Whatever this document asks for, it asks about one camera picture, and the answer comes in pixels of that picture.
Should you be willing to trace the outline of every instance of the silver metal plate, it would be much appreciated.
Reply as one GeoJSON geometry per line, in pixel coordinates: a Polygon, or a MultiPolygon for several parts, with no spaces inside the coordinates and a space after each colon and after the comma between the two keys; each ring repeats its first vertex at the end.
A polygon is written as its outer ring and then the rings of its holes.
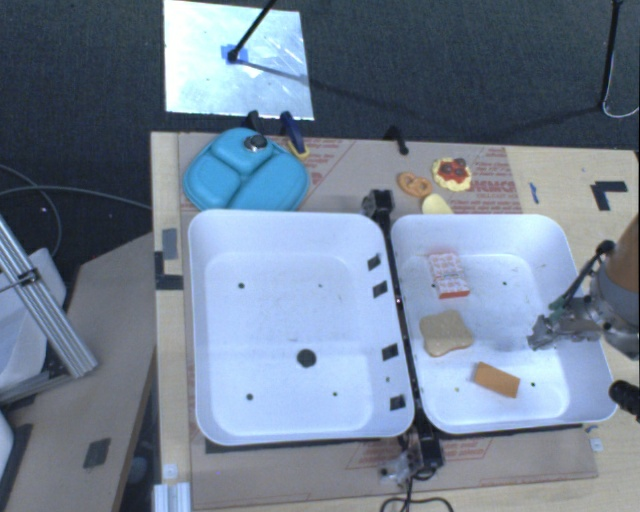
{"type": "Polygon", "coordinates": [[[165,0],[168,112],[313,120],[300,13],[271,11],[236,64],[232,49],[260,9],[165,0]]]}

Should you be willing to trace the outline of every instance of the cable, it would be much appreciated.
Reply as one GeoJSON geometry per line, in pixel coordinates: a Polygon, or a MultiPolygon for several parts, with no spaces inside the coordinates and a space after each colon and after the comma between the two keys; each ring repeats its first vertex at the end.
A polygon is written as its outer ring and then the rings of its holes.
{"type": "MultiPolygon", "coordinates": [[[[20,178],[22,181],[25,181],[26,183],[28,183],[31,186],[35,186],[35,187],[38,186],[38,184],[35,181],[33,181],[31,178],[29,178],[28,176],[22,174],[21,172],[16,171],[12,167],[0,164],[0,170],[3,170],[5,172],[8,172],[9,174],[12,174],[12,175],[20,178]]],[[[55,245],[53,246],[53,250],[51,251],[51,257],[53,258],[53,257],[56,256],[56,254],[58,254],[58,251],[60,250],[60,245],[62,244],[62,219],[60,219],[60,212],[58,211],[58,208],[56,207],[56,205],[53,202],[53,200],[49,197],[49,194],[47,194],[43,190],[40,191],[40,194],[42,195],[44,200],[51,207],[51,210],[53,211],[53,215],[54,215],[55,220],[56,220],[57,236],[56,236],[55,245]]]]}
{"type": "Polygon", "coordinates": [[[609,99],[609,89],[611,88],[611,81],[613,80],[613,65],[615,62],[615,54],[612,53],[611,54],[611,67],[609,68],[609,78],[607,80],[607,89],[606,92],[604,93],[604,99],[602,100],[602,112],[604,112],[604,114],[612,119],[624,119],[625,117],[631,117],[635,114],[638,113],[638,111],[640,110],[640,107],[636,107],[635,110],[632,110],[631,112],[627,112],[626,114],[612,114],[611,112],[609,112],[609,107],[607,106],[607,100],[609,99]]]}
{"type": "Polygon", "coordinates": [[[413,480],[414,478],[411,478],[411,480],[409,480],[409,484],[407,485],[407,497],[406,498],[389,498],[386,499],[385,501],[382,502],[382,505],[380,506],[380,512],[385,512],[387,506],[390,503],[402,503],[402,508],[399,510],[399,512],[410,512],[409,511],[409,507],[411,505],[426,505],[427,503],[442,503],[445,507],[447,507],[447,510],[449,512],[455,512],[453,510],[453,507],[451,506],[451,503],[449,503],[447,500],[445,500],[444,498],[426,498],[426,499],[422,499],[422,500],[415,500],[411,497],[412,492],[413,492],[413,480]]]}
{"type": "Polygon", "coordinates": [[[9,195],[9,194],[17,194],[18,192],[27,192],[30,190],[36,190],[36,191],[55,190],[58,192],[74,192],[77,194],[86,194],[89,196],[102,197],[103,199],[110,199],[111,201],[118,201],[120,203],[128,204],[130,206],[135,206],[137,208],[142,208],[144,210],[151,210],[151,206],[149,206],[148,204],[139,203],[138,201],[133,201],[132,199],[127,199],[126,197],[114,196],[112,194],[106,194],[104,192],[98,192],[97,190],[89,190],[86,188],[64,187],[59,185],[32,185],[29,187],[10,188],[9,190],[4,190],[0,192],[0,197],[9,195]]]}

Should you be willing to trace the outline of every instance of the toy pretzel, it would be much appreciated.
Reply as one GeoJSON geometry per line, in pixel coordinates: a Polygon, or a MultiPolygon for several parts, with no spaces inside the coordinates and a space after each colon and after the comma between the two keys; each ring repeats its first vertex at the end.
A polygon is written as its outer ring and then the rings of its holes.
{"type": "Polygon", "coordinates": [[[427,197],[433,190],[433,185],[427,178],[421,178],[412,172],[398,174],[398,186],[403,192],[414,197],[427,197]]]}

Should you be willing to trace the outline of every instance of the brown rectangular block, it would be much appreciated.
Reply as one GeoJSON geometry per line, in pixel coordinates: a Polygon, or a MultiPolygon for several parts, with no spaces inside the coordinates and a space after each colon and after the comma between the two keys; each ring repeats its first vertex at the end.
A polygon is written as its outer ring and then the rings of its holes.
{"type": "Polygon", "coordinates": [[[516,397],[520,386],[518,377],[482,362],[478,363],[473,380],[485,388],[511,398],[516,397]]]}

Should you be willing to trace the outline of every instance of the robotic arm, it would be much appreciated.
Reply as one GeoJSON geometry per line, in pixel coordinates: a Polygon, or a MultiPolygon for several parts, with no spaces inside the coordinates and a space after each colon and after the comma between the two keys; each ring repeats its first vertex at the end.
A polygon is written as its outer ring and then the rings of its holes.
{"type": "MultiPolygon", "coordinates": [[[[638,360],[638,216],[617,244],[602,242],[567,291],[549,305],[551,313],[540,315],[527,339],[537,350],[556,341],[597,341],[600,336],[633,361],[638,360]],[[589,294],[575,297],[582,281],[591,276],[589,294]]],[[[615,382],[611,398],[640,422],[637,386],[615,382]]]]}

